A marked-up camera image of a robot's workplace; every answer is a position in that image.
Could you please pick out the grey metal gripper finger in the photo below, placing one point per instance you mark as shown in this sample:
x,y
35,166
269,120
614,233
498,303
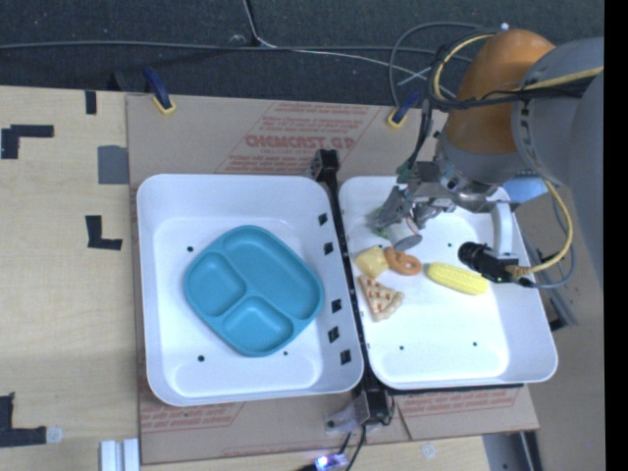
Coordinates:
x,y
392,209
425,215

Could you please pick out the small silver can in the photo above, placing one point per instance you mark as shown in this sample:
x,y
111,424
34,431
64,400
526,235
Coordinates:
x,y
404,240

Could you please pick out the white plastic tray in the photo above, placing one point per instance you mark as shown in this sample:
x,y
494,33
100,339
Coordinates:
x,y
172,287
441,331

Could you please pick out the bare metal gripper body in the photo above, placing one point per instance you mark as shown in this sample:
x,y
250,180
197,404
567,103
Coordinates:
x,y
432,184

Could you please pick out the yellow corn cob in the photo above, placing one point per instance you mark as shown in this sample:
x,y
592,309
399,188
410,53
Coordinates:
x,y
456,278

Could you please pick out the black cylinder on white bracket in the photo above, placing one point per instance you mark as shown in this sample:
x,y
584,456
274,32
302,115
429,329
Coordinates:
x,y
483,259

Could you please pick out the blue divided plate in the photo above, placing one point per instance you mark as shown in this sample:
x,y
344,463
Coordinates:
x,y
255,287

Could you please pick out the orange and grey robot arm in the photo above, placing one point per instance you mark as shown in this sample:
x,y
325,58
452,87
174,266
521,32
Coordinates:
x,y
490,101

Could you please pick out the tan pie slice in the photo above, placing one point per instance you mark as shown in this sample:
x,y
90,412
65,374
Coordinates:
x,y
378,297

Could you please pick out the yellow cheese wedge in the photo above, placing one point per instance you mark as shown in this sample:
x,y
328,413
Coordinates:
x,y
370,261

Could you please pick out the brown cardboard board red print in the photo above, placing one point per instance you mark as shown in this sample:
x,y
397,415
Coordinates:
x,y
196,135

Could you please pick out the orange pretzel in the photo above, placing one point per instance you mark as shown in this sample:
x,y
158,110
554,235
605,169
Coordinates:
x,y
410,266

